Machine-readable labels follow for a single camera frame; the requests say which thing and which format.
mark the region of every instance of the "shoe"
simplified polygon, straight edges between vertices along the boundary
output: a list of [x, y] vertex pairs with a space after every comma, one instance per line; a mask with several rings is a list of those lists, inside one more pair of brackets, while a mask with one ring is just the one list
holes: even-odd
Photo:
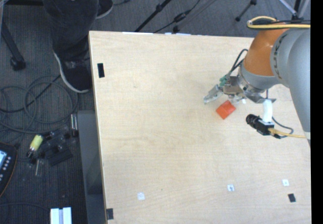
[[96, 19], [101, 19], [108, 15], [113, 7], [112, 0], [99, 0], [99, 9], [97, 11]]
[[84, 60], [79, 61], [64, 61], [55, 53], [54, 56], [59, 63], [61, 77], [64, 83], [77, 93], [88, 92], [92, 87], [91, 76]]

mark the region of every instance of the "table top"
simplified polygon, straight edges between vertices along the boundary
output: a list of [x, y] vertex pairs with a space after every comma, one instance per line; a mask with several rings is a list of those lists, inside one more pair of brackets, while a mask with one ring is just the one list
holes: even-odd
[[[307, 140], [257, 133], [250, 100], [224, 120], [226, 95], [203, 103], [252, 40], [90, 31], [108, 223], [311, 223]], [[302, 135], [289, 89], [269, 97]]]

